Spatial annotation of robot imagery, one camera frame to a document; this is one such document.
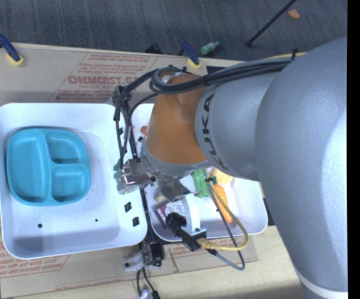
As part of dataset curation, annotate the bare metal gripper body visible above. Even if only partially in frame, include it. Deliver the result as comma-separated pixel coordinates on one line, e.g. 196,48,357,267
122,157,200,202

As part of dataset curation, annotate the thin black and white rod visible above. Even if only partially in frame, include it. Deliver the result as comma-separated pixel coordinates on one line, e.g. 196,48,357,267
123,103,152,241

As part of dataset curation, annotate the maroon and white packet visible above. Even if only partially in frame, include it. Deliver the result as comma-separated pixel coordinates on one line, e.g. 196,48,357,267
153,199,189,230

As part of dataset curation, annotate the green bottle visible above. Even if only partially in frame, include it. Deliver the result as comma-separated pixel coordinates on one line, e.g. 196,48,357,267
199,40,221,56
191,169,212,199

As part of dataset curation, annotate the white plastic tray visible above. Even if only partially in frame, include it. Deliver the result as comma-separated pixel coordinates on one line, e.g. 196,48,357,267
130,103,269,243
0,102,148,260

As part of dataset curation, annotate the yellow toy food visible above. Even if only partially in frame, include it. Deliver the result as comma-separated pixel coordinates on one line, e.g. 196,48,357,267
213,168,234,186

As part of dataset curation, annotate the orange carrot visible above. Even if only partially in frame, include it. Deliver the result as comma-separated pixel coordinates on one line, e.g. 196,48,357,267
213,184,234,225

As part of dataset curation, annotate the blue divided plate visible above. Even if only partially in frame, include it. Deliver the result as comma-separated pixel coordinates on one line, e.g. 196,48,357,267
5,128,92,207

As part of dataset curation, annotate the brown cardboard board red print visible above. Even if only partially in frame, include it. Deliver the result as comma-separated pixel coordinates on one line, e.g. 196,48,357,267
0,43,259,293

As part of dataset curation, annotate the black tripod leg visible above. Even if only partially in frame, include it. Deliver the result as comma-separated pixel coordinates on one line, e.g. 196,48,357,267
245,0,318,48

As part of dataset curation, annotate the black cylinder on white bracket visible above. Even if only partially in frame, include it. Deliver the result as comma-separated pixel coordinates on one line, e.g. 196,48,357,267
165,194,208,252

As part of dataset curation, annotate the black block with thin wires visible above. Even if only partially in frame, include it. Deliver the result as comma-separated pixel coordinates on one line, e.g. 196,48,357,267
141,241,166,267

